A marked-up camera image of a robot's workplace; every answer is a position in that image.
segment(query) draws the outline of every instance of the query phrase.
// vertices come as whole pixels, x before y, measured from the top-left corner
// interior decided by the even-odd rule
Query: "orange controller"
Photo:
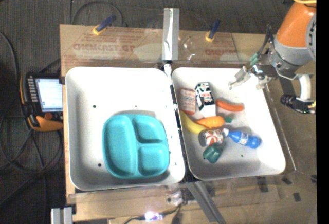
[[[21,78],[24,115],[35,131],[63,128],[62,85],[58,74],[28,72]]]

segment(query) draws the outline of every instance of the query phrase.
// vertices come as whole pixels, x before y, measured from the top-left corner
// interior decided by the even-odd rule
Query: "blue bottle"
[[[260,146],[262,139],[258,136],[252,136],[242,131],[230,131],[227,128],[223,129],[223,135],[233,139],[235,143],[246,145],[250,148],[256,149]]]

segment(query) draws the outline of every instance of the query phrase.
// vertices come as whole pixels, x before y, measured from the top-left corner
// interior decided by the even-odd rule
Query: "toy carrot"
[[[225,102],[221,99],[216,100],[216,105],[224,110],[227,111],[242,111],[244,109],[243,104],[238,103],[238,104],[230,104],[228,102]]]
[[[213,128],[213,127],[221,127],[224,123],[231,121],[232,119],[230,117],[224,119],[221,116],[210,116],[196,120],[195,123],[203,125],[207,128]]]

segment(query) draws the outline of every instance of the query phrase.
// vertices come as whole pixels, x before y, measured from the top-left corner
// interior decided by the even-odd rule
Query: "yellow banana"
[[[193,122],[185,112],[179,111],[179,115],[182,126],[191,133],[198,135],[202,130],[207,129],[203,125]]]

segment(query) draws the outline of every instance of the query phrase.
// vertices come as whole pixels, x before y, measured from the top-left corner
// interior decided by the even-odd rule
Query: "blue clamp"
[[[206,40],[209,42],[212,42],[215,39],[216,31],[218,30],[218,27],[220,26],[221,21],[216,20],[214,24],[211,26],[211,29],[208,31]]]
[[[93,28],[94,34],[96,34],[96,35],[101,34],[106,29],[106,27],[111,25],[116,19],[117,19],[116,16],[109,16],[101,24],[99,24],[95,28]]]

